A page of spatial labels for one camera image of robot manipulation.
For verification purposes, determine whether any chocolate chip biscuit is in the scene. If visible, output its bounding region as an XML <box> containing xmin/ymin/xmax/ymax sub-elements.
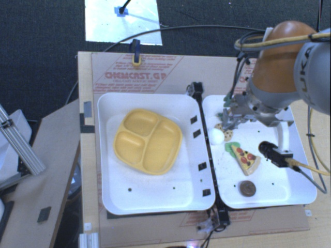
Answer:
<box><xmin>214</xmin><ymin>122</ymin><xmax>234</xmax><ymax>142</ymax></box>

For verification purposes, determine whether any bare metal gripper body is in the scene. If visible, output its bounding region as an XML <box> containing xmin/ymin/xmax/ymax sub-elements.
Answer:
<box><xmin>229</xmin><ymin>93</ymin><xmax>283</xmax><ymax>127</ymax></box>

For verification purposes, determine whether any brown round biscuit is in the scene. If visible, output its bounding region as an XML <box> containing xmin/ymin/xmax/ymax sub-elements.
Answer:
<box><xmin>239</xmin><ymin>180</ymin><xmax>257</xmax><ymax>198</ymax></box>

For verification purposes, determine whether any white plastic tray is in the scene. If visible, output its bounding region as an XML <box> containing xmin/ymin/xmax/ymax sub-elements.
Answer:
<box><xmin>97</xmin><ymin>92</ymin><xmax>216</xmax><ymax>215</ymax></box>
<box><xmin>202</xmin><ymin>95</ymin><xmax>318</xmax><ymax>210</ymax></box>

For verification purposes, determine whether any pizza slice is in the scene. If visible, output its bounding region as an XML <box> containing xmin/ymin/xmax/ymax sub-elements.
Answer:
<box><xmin>230</xmin><ymin>144</ymin><xmax>262</xmax><ymax>177</ymax></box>

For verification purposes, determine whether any brown cardboard board red print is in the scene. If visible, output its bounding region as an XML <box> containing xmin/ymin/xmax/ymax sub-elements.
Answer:
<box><xmin>91</xmin><ymin>52</ymin><xmax>311</xmax><ymax>248</ymax></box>

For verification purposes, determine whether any green lettuce leaf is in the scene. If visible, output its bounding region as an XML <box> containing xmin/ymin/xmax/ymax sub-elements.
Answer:
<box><xmin>224</xmin><ymin>142</ymin><xmax>240</xmax><ymax>155</ymax></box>

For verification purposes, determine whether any black cylinder on white bracket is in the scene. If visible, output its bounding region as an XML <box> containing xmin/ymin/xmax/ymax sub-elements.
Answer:
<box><xmin>258</xmin><ymin>120</ymin><xmax>294</xmax><ymax>168</ymax></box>

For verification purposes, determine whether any yellow divided plate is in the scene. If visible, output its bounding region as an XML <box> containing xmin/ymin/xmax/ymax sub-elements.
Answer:
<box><xmin>113</xmin><ymin>108</ymin><xmax>184</xmax><ymax>176</ymax></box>

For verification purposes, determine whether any white egg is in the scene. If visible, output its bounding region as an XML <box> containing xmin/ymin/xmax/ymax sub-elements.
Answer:
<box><xmin>207</xmin><ymin>128</ymin><xmax>225</xmax><ymax>146</ymax></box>

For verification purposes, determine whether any thin black and white rod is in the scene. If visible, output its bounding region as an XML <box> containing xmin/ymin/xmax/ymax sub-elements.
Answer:
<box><xmin>195</xmin><ymin>96</ymin><xmax>224</xmax><ymax>212</ymax></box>

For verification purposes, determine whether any black block with thin wires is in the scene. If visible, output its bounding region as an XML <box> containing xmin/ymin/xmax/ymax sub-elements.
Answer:
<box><xmin>215</xmin><ymin>207</ymin><xmax>231</xmax><ymax>227</ymax></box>
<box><xmin>188</xmin><ymin>81</ymin><xmax>205</xmax><ymax>98</ymax></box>

